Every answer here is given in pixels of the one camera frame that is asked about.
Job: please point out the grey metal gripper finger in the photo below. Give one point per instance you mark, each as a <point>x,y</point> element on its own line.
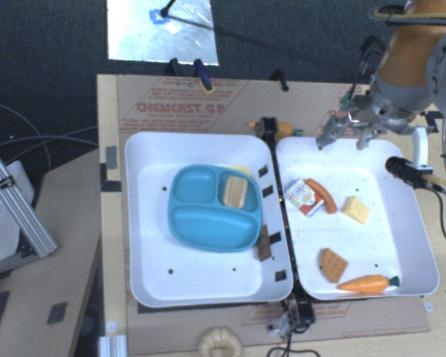
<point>331,130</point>
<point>366,137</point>

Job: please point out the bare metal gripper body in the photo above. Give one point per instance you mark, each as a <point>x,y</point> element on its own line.
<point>375,114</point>

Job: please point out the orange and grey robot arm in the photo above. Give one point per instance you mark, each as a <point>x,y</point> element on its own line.
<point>412,54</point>

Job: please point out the orange toy carrot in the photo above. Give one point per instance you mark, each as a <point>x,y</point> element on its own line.
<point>284,128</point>
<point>366,284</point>

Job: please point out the orange toy sausage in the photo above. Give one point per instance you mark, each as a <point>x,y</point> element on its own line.
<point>323,195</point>

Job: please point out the small white red carton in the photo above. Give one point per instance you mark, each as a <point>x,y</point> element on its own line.
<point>303,198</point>

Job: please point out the yellow cheese wedge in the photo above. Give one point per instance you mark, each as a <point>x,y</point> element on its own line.
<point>357,209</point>

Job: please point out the thin black rod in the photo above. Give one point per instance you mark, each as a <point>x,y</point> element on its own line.
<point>282,203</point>

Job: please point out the yellow toy slice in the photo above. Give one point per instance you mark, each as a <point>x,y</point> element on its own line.
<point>239,169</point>

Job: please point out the white plastic tray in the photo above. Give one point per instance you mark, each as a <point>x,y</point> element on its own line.
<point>360,244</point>
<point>200,273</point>

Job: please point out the tan toy bread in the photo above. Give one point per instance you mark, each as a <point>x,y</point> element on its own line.
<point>235,192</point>

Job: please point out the orange waffle piece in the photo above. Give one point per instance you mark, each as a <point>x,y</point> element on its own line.
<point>333,265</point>

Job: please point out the brown chocolate bar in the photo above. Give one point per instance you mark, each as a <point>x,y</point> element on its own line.
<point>264,245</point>

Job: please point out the brown cardboard board red print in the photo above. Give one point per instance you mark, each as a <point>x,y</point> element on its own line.
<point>193,106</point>

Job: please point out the blue divided plate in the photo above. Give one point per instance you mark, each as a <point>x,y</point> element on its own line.
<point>204,221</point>

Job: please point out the cream toy doughnut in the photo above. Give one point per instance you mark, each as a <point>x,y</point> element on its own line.
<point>219,342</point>

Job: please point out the black cylinder on white bracket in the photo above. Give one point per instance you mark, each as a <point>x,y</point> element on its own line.
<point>409,166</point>

